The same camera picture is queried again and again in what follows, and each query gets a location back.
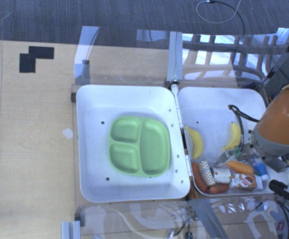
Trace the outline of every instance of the white cable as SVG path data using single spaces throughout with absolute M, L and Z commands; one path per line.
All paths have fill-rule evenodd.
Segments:
M 210 20 L 207 20 L 207 19 L 205 19 L 204 17 L 202 17 L 202 16 L 200 15 L 200 13 L 199 13 L 199 11 L 198 11 L 198 7 L 199 7 L 202 3 L 212 3 L 210 0 L 205 0 L 205 1 L 201 1 L 200 3 L 198 3 L 197 6 L 196 6 L 196 8 L 195 8 L 195 11 L 196 11 L 196 13 L 198 14 L 198 16 L 199 16 L 202 20 L 204 20 L 204 21 L 206 21 L 206 22 L 208 22 L 208 23 L 212 23 L 212 24 L 223 24 L 223 23 L 227 23 L 227 22 L 231 21 L 231 20 L 236 16 L 236 14 L 237 14 L 237 12 L 238 12 L 238 9 L 239 9 L 239 7 L 240 7 L 241 1 L 242 1 L 242 0 L 239 1 L 238 6 L 236 7 L 233 16 L 230 17 L 228 20 L 225 20 L 225 21 L 210 21 Z

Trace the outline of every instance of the carrot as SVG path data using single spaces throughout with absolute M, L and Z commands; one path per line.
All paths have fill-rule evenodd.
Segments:
M 230 161 L 226 163 L 229 167 L 243 174 L 254 174 L 253 167 L 238 161 Z
M 229 190 L 229 184 L 219 184 L 210 187 L 210 194 L 219 194 Z
M 192 162 L 191 167 L 192 167 L 192 173 L 193 173 L 195 185 L 199 188 L 201 192 L 205 193 L 208 190 L 208 186 L 206 186 L 206 184 L 202 181 L 202 178 L 199 173 L 198 164 Z

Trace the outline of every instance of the white sticker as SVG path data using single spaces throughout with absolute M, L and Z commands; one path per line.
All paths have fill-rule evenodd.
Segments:
M 63 130 L 63 134 L 66 136 L 67 140 L 74 137 L 74 133 L 70 128 Z

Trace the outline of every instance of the yellow banana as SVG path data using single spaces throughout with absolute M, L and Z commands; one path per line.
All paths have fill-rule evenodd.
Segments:
M 188 132 L 192 138 L 192 141 L 193 141 L 192 157 L 193 157 L 193 159 L 197 159 L 199 156 L 201 156 L 201 154 L 203 152 L 202 137 L 197 130 L 188 128 L 188 126 L 185 126 L 185 129 L 188 130 Z
M 231 131 L 232 131 L 231 139 L 230 139 L 229 143 L 225 147 L 222 148 L 223 151 L 225 151 L 227 149 L 234 149 L 241 142 L 240 126 L 237 125 L 236 123 L 232 122 L 231 123 Z

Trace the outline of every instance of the toy banana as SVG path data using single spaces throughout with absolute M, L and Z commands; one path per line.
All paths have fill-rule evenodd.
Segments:
M 188 126 L 185 126 L 185 129 L 188 130 L 188 132 L 192 138 L 192 141 L 193 141 L 192 157 L 193 157 L 193 159 L 197 159 L 199 156 L 201 156 L 201 154 L 203 152 L 202 137 L 197 130 L 188 128 Z
M 227 149 L 234 149 L 234 147 L 238 146 L 241 142 L 241 129 L 240 126 L 237 125 L 236 123 L 232 122 L 231 123 L 231 131 L 232 131 L 232 136 L 229 141 L 229 143 L 222 148 L 223 151 Z

